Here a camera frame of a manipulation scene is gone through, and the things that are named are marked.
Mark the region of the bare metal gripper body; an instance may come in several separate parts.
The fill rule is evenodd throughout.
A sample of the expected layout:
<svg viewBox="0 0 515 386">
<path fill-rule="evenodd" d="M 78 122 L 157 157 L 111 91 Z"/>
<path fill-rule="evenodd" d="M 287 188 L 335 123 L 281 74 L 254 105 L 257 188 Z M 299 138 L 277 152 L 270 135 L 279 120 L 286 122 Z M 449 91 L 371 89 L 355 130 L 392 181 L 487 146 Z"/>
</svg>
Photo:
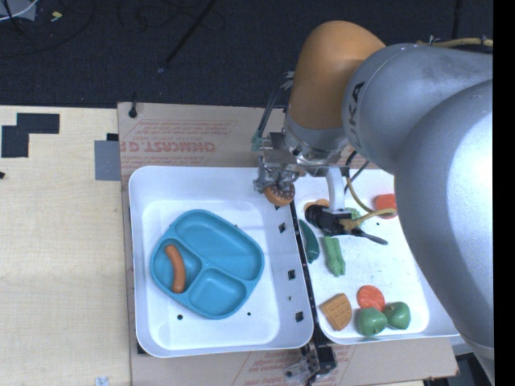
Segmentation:
<svg viewBox="0 0 515 386">
<path fill-rule="evenodd" d="M 344 176 L 350 171 L 348 165 L 340 162 L 338 150 L 316 149 L 289 133 L 271 132 L 259 137 L 258 152 L 258 170 L 264 177 L 283 173 L 324 177 L 330 169 Z"/>
</svg>

